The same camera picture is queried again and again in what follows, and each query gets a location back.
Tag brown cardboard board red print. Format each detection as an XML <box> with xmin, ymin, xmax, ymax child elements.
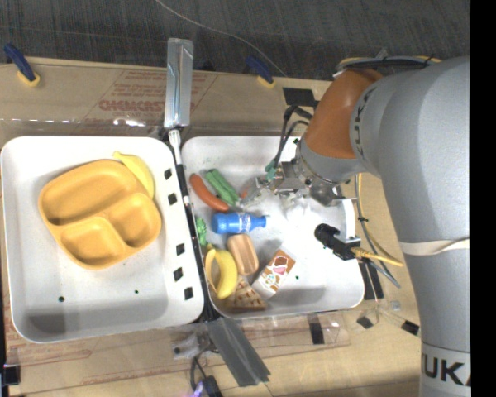
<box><xmin>0</xmin><ymin>55</ymin><xmax>423</xmax><ymax>397</ymax></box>

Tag yellow banana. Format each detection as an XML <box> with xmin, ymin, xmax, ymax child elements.
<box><xmin>112</xmin><ymin>150</ymin><xmax>156</xmax><ymax>200</ymax></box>
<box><xmin>203</xmin><ymin>243</ymin><xmax>239</xmax><ymax>301</ymax></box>

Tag green beans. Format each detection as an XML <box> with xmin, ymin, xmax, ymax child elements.
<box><xmin>203</xmin><ymin>168</ymin><xmax>241</xmax><ymax>208</ymax></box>

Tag green broccoli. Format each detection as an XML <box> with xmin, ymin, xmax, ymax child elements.
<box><xmin>194</xmin><ymin>216</ymin><xmax>209</xmax><ymax>248</ymax></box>

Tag white and brown carton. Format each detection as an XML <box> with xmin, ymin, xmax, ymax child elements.
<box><xmin>250</xmin><ymin>248</ymin><xmax>298</xmax><ymax>300</ymax></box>

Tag brown waffle slice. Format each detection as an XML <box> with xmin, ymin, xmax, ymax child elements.
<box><xmin>224</xmin><ymin>276</ymin><xmax>269</xmax><ymax>312</ymax></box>

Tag yellow divided plate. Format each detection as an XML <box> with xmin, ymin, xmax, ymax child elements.
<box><xmin>37</xmin><ymin>158</ymin><xmax>164</xmax><ymax>271</ymax></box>

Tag blue bottle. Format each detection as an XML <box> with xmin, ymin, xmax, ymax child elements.
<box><xmin>211</xmin><ymin>211</ymin><xmax>270</xmax><ymax>236</ymax></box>

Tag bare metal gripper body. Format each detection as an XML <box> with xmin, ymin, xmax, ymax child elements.
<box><xmin>271</xmin><ymin>160</ymin><xmax>342</xmax><ymax>207</ymax></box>

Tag red sausage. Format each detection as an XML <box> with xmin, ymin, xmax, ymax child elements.
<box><xmin>188</xmin><ymin>173</ymin><xmax>231</xmax><ymax>213</ymax></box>

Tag black cylinder on white bracket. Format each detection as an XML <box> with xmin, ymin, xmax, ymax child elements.
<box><xmin>313</xmin><ymin>197</ymin><xmax>362</xmax><ymax>261</ymax></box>

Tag white plastic tray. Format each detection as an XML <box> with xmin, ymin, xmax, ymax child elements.
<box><xmin>180</xmin><ymin>135</ymin><xmax>366</xmax><ymax>320</ymax></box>
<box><xmin>0</xmin><ymin>135</ymin><xmax>205</xmax><ymax>344</ymax></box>

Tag brown bread bun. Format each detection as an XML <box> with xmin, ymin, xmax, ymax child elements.
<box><xmin>226</xmin><ymin>232</ymin><xmax>260</xmax><ymax>277</ymax></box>

